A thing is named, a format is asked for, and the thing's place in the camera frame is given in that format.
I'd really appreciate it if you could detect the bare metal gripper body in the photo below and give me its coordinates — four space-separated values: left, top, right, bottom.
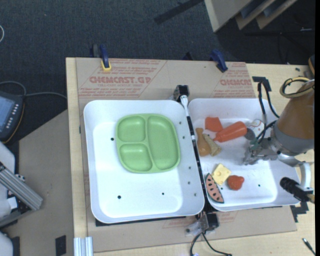
250 138 302 167

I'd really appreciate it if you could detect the white plastic tray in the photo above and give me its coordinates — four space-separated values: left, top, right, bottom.
83 99 206 224
187 97 302 212

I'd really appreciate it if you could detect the white and orange small can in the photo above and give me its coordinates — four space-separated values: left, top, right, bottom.
243 119 265 141

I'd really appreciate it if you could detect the red toy strawberry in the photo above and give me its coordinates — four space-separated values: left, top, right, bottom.
227 175 245 191

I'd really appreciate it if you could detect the orange toy bottle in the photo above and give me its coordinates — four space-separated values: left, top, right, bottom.
213 121 248 143

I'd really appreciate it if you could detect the yellow toy cheese wedge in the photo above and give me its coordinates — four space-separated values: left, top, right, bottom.
211 163 232 186

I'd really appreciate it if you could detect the brown toy chicken drumstick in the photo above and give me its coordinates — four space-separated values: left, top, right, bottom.
195 127 211 158

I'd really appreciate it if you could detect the orange toy cup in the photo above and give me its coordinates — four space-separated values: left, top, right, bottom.
204 116 224 133

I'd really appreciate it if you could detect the toy watermelon slice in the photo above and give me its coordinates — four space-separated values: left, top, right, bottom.
204 172 225 204

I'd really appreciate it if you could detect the thin black and white rod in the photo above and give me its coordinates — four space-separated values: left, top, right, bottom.
180 94 209 214

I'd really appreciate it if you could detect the green divided plate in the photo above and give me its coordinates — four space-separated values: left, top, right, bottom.
115 113 181 174

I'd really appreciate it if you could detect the brown cardboard board red print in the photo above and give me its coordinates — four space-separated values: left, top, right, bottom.
74 57 298 253

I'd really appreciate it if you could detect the black cylinder on white bracket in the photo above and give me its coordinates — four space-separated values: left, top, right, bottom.
279 161 315 203

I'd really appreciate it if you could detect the black block with thin wires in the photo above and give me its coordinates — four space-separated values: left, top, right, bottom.
172 84 190 101
184 212 221 237

